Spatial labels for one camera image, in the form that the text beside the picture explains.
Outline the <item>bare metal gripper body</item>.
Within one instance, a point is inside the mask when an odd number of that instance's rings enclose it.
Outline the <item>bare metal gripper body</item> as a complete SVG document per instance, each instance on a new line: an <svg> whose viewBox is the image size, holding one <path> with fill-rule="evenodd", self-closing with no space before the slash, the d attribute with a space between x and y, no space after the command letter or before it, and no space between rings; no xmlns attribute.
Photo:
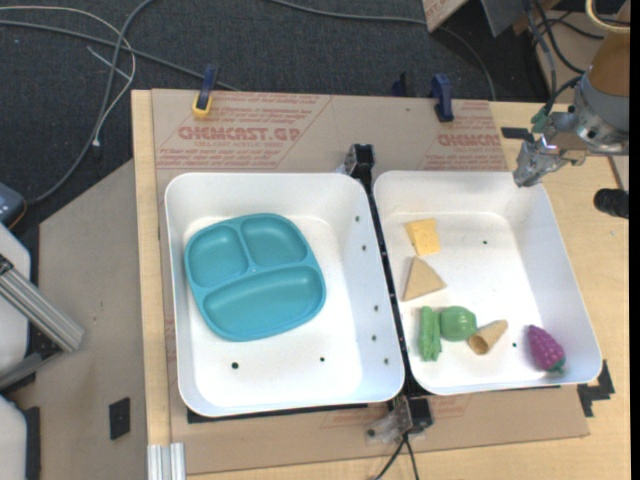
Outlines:
<svg viewBox="0 0 640 480"><path fill-rule="evenodd" d="M582 165L588 156L628 156L629 137L602 118L577 111L552 112L540 132L540 146L557 148L561 165Z"/></svg>

